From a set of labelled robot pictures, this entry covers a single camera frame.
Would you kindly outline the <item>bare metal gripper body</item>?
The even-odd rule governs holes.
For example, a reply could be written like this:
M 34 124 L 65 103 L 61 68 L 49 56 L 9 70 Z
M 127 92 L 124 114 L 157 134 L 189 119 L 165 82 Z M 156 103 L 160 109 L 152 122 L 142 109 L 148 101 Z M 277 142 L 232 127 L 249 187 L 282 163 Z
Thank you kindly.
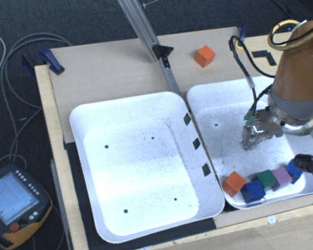
M 267 139 L 283 135 L 303 135 L 308 128 L 309 119 L 297 119 L 282 112 L 277 107 L 265 107 L 250 112 L 251 132 L 265 131 Z

